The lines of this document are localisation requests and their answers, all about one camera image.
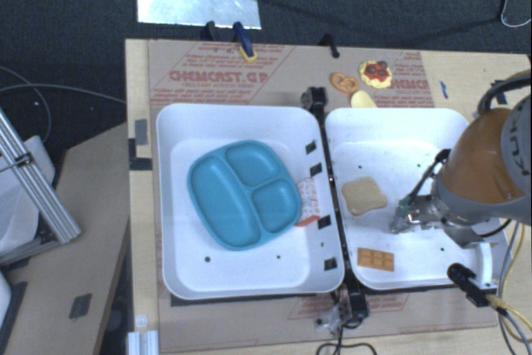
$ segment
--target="black connector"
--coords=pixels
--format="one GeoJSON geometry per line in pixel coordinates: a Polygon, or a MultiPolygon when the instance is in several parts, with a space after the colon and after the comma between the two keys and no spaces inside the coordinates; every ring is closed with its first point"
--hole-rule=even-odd
{"type": "Polygon", "coordinates": [[[447,160],[449,158],[450,153],[451,150],[449,150],[448,148],[441,150],[434,158],[435,165],[437,165],[438,163],[443,163],[445,160],[447,160]]]}
{"type": "Polygon", "coordinates": [[[363,293],[350,293],[349,304],[351,305],[352,317],[356,320],[362,321],[369,316],[366,296],[363,293]]]}
{"type": "Polygon", "coordinates": [[[490,306],[487,294],[496,294],[496,288],[481,289],[474,285],[470,279],[474,279],[476,274],[462,264],[452,264],[447,270],[447,276],[456,284],[460,290],[465,292],[465,297],[477,308],[490,306]]]}
{"type": "Polygon", "coordinates": [[[319,41],[319,46],[329,46],[331,48],[331,55],[333,58],[338,59],[340,52],[336,46],[336,40],[332,34],[326,33],[323,35],[322,40],[319,41]]]}

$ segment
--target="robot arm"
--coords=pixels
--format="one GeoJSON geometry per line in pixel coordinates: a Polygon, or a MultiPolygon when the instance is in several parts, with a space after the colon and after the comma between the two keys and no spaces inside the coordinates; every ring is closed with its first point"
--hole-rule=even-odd
{"type": "Polygon", "coordinates": [[[482,241],[472,225],[492,217],[530,225],[530,96],[513,110],[490,109],[501,91],[530,84],[530,74],[500,83],[480,100],[479,116],[451,151],[443,150],[416,188],[400,201],[390,231],[443,228],[461,247],[482,241]],[[435,175],[434,169],[442,163],[435,175]],[[431,193],[418,195],[428,177],[431,193]]]}

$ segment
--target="blue clamp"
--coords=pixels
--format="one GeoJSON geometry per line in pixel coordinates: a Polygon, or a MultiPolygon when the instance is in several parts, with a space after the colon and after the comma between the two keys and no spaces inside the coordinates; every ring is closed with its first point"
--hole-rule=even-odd
{"type": "Polygon", "coordinates": [[[257,59],[257,54],[253,49],[249,34],[240,21],[233,24],[234,40],[240,43],[239,52],[247,62],[253,62],[257,59]]]}

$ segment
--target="black clip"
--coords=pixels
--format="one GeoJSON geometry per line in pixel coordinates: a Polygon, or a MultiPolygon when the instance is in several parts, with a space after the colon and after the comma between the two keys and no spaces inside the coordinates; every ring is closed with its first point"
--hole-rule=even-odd
{"type": "Polygon", "coordinates": [[[209,21],[205,24],[205,27],[201,29],[199,38],[204,42],[217,42],[219,40],[218,30],[216,30],[214,21],[209,21]]]}
{"type": "Polygon", "coordinates": [[[333,58],[339,58],[340,52],[338,51],[338,48],[336,46],[336,40],[334,40],[334,36],[329,33],[325,33],[322,37],[322,40],[319,41],[319,46],[329,46],[331,47],[331,55],[333,58]]]}
{"type": "Polygon", "coordinates": [[[465,297],[477,308],[490,306],[486,298],[487,294],[495,294],[496,288],[482,289],[473,284],[470,279],[475,278],[475,273],[462,264],[452,264],[447,270],[447,276],[456,284],[461,291],[465,292],[465,297]]]}

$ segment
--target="toy bread slice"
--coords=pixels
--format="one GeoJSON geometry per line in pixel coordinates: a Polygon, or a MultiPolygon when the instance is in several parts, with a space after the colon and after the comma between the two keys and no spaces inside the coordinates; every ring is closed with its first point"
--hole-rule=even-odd
{"type": "Polygon", "coordinates": [[[342,194],[347,201],[347,209],[354,216],[368,210],[384,207],[388,200],[373,178],[365,177],[347,182],[342,187],[342,194]]]}

